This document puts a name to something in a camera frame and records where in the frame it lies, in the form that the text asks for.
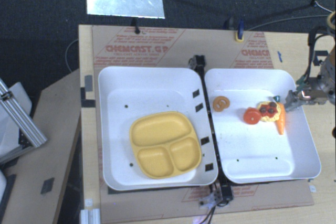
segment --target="white object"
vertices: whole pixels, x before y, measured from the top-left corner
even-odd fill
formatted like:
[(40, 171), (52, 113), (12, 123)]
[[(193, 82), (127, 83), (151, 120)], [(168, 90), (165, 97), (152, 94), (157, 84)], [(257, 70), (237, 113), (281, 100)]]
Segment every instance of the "white object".
[[(9, 89), (24, 111), (29, 114), (32, 102), (20, 82)], [(19, 127), (0, 105), (0, 157), (19, 146)]]
[(285, 133), (274, 122), (249, 125), (243, 121), (248, 107), (259, 102), (281, 101), (295, 90), (285, 71), (271, 69), (211, 69), (205, 75), (210, 104), (223, 95), (230, 107), (212, 109), (212, 117), (224, 174), (235, 183), (314, 178), (321, 171), (318, 153), (303, 108), (286, 114)]
[(4, 196), (4, 192), (6, 189), (7, 180), (4, 174), (0, 171), (0, 202), (2, 197)]
[(39, 147), (47, 141), (47, 138), (34, 124), (30, 116), (19, 105), (15, 95), (12, 96), (6, 84), (0, 79), (0, 105), (11, 116), (13, 121), (20, 127), (26, 138), (34, 147)]
[(93, 200), (92, 199), (85, 199), (85, 206), (90, 207), (93, 205)]
[(100, 210), (98, 208), (93, 210), (81, 210), (80, 224), (100, 224)]
[(316, 187), (314, 185), (309, 186), (310, 192), (315, 193), (316, 192)]
[[(196, 72), (187, 68), (107, 67), (100, 72), (98, 85), (107, 185), (116, 190), (198, 186), (209, 185), (217, 178), (202, 83)], [(196, 112), (200, 104), (203, 108)], [(135, 120), (165, 111), (186, 115), (199, 140), (208, 137), (209, 143), (201, 146), (203, 157), (196, 169), (175, 177), (151, 179), (137, 164), (129, 130)], [(205, 171), (208, 164), (213, 164), (213, 169)]]

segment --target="blue tape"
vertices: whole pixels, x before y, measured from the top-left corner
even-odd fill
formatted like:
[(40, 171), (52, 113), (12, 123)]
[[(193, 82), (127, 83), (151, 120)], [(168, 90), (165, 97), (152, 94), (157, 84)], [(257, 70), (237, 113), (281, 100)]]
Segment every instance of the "blue tape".
[(238, 24), (238, 39), (243, 38), (243, 33), (244, 33), (244, 21), (240, 19)]
[(280, 62), (282, 62), (281, 53), (279, 51), (278, 51), (278, 56), (279, 56)]

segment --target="yellow plate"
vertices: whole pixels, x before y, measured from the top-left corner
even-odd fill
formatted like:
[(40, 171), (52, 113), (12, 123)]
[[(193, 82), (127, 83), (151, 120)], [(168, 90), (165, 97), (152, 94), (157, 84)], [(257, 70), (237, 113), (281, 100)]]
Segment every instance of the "yellow plate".
[(179, 112), (162, 112), (136, 120), (130, 141), (145, 175), (160, 179), (187, 173), (201, 162), (201, 147), (189, 119)]

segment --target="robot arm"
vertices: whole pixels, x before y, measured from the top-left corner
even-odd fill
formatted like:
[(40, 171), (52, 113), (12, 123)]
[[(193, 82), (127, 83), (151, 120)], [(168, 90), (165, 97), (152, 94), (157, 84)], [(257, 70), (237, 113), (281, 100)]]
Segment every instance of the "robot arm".
[[(335, 12), (327, 18), (327, 28), (329, 35), (335, 37)], [(321, 28), (316, 28), (310, 33), (308, 45), (310, 46), (310, 59), (306, 73), (297, 81), (299, 85), (296, 91), (290, 90), (286, 97), (285, 109), (292, 111), (303, 104), (325, 104), (328, 100), (335, 105), (335, 46), (321, 63), (320, 73), (316, 78), (309, 77), (310, 65), (313, 55), (313, 45), (315, 36)]]

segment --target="wooden board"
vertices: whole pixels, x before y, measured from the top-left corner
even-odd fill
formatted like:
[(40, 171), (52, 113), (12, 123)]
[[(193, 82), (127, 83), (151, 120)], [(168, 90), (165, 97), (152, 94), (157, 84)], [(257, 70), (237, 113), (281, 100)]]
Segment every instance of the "wooden board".
[[(3, 223), (57, 223), (80, 131), (79, 93), (78, 70), (42, 91), (34, 122), (48, 141), (4, 171), (16, 180)], [(51, 178), (51, 191), (41, 194)]]
[[(190, 44), (186, 44), (186, 47), (190, 50), (187, 55), (185, 55), (186, 53), (178, 54), (179, 58), (183, 58), (183, 62), (187, 61), (187, 58), (192, 52), (197, 50), (206, 51), (204, 42), (207, 40), (211, 41), (214, 34), (217, 37), (221, 36), (219, 32), (214, 32), (213, 30), (190, 30), (188, 33), (191, 36), (191, 42), (189, 42)], [(197, 43), (198, 37), (202, 41), (199, 44)], [(308, 63), (307, 34), (265, 33), (265, 37), (274, 68), (283, 69), (289, 72), (294, 79), (298, 79), (304, 73)], [(229, 40), (229, 44), (227, 44), (226, 40), (219, 38), (218, 42), (222, 42), (223, 46), (228, 46), (232, 41)], [(81, 74), (81, 87), (85, 87), (85, 76), (93, 76), (92, 43), (92, 26), (80, 26), (81, 65), (84, 65)], [(333, 40), (330, 37), (322, 38), (318, 43), (318, 46), (320, 46), (319, 49), (325, 48), (328, 51), (331, 50), (333, 45)], [(168, 60), (167, 64), (171, 66), (174, 66), (176, 64), (175, 62), (179, 62), (179, 64), (181, 64), (181, 61), (172, 58), (171, 55), (175, 51), (182, 52), (181, 50), (183, 50), (182, 47), (179, 47), (178, 44), (175, 44), (174, 48), (170, 50), (169, 54), (166, 54)], [(280, 61), (278, 52), (281, 53), (282, 62)], [(215, 54), (215, 51), (212, 51), (210, 55), (214, 59), (218, 58)], [(316, 74), (317, 72), (318, 70), (312, 70), (312, 75)], [(93, 88), (93, 90), (90, 91), (87, 96), (94, 99), (94, 90), (95, 89)], [(216, 214), (213, 218), (213, 223), (331, 223), (334, 219), (336, 219), (334, 210), (326, 210), (326, 208), (334, 208), (336, 206), (336, 183), (334, 182), (335, 140), (331, 136), (331, 131), (335, 126), (335, 108), (331, 104), (326, 104), (305, 107), (304, 110), (322, 163), (321, 174), (316, 179), (307, 184), (307, 187), (309, 187), (309, 185), (314, 185), (314, 187), (317, 189), (317, 191), (313, 193), (316, 204), (309, 207), (303, 206), (278, 209), (280, 207), (286, 207), (286, 205), (279, 205), (278, 207), (269, 206), (265, 200), (265, 204), (263, 206), (254, 209), (257, 211)], [(85, 178), (84, 198), (85, 200), (88, 199), (92, 201), (92, 203), (89, 203), (90, 206), (86, 206), (85, 209), (100, 208), (99, 177), (97, 172), (98, 144), (97, 137), (94, 133), (92, 133), (95, 132), (94, 126), (96, 124), (93, 108), (82, 108), (82, 116), (85, 117), (85, 123), (82, 126), (82, 131), (83, 136), (86, 137), (85, 142), (82, 144), (83, 165), (85, 166), (83, 175)], [(201, 217), (184, 217), (146, 220), (137, 223), (178, 224), (191, 222), (198, 223), (200, 221), (202, 221)]]

